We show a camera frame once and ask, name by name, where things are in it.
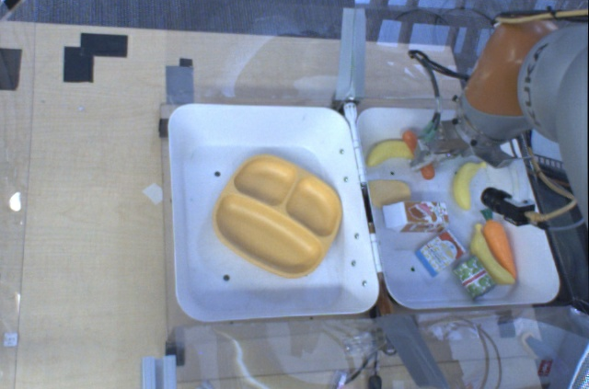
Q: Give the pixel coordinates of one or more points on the yellow divided plate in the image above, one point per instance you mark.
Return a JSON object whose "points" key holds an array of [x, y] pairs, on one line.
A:
{"points": [[271, 226]]}

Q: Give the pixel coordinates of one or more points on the orange carrot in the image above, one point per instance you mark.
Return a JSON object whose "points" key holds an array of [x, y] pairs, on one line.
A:
{"points": [[499, 242], [409, 139]]}

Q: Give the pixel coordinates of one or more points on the green and red packet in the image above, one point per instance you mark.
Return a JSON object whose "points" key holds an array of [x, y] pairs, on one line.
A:
{"points": [[474, 277]]}

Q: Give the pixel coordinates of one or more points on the blue and white carton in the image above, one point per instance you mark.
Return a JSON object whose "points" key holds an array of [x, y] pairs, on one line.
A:
{"points": [[439, 253]]}

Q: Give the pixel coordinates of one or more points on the yellow banana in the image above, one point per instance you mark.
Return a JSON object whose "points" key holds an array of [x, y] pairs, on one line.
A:
{"points": [[462, 189], [389, 150], [481, 251]]}

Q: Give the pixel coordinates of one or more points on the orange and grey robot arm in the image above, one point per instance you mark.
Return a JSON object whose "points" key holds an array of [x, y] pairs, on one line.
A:
{"points": [[552, 74]]}

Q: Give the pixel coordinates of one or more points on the white and brown carton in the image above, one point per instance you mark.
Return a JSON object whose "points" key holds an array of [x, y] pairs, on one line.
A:
{"points": [[416, 216]]}

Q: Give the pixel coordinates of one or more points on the beige bread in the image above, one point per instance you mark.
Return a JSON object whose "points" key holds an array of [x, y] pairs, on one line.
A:
{"points": [[389, 192]]}

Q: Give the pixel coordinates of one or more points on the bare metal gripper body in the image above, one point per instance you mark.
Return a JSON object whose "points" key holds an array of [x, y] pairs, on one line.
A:
{"points": [[460, 141]]}

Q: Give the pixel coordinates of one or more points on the white plastic tray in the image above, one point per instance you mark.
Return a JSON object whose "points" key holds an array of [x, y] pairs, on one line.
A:
{"points": [[202, 139], [529, 277]]}

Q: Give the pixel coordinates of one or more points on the thin black and white rod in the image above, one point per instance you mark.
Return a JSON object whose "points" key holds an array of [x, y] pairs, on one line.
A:
{"points": [[355, 134]]}

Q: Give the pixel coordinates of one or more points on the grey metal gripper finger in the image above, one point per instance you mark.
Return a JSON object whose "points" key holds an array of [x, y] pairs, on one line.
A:
{"points": [[438, 155], [419, 161]]}

